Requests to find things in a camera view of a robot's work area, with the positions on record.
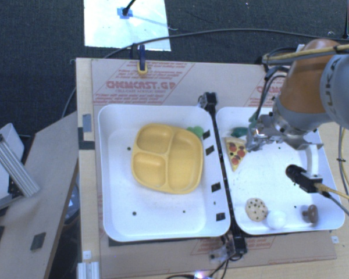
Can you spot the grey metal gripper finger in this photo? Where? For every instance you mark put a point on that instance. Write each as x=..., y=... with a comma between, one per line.
x=264, y=143
x=251, y=142

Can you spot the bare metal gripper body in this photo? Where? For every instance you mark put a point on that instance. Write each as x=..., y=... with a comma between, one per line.
x=282, y=131

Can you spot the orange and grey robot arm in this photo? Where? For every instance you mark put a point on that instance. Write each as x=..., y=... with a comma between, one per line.
x=308, y=83

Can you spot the dark green toy vegetable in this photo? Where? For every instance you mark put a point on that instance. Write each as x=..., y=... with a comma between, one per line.
x=239, y=131

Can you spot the toy pizza slice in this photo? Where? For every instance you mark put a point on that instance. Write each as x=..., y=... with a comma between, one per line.
x=235, y=151

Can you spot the white plastic tray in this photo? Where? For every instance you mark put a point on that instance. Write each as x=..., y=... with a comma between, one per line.
x=163, y=214
x=267, y=182

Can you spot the thin black rod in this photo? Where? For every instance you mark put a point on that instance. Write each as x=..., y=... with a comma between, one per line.
x=224, y=173

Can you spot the light green toy broccoli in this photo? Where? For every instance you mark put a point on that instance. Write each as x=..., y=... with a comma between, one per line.
x=196, y=131

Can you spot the tan chocolate chip biscuit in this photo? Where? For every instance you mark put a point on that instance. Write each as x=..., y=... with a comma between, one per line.
x=256, y=210

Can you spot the white ball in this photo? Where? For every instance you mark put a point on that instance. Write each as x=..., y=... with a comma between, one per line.
x=276, y=219

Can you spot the yellow divided plate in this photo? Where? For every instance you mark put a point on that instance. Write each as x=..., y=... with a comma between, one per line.
x=168, y=158

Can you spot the brown toy mushroom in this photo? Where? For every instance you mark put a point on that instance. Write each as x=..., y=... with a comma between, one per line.
x=311, y=214

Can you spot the brown cardboard board red print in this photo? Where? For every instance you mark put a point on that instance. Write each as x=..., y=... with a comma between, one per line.
x=151, y=83

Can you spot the black cylinder on white bracket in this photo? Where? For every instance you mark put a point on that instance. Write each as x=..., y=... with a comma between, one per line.
x=304, y=179

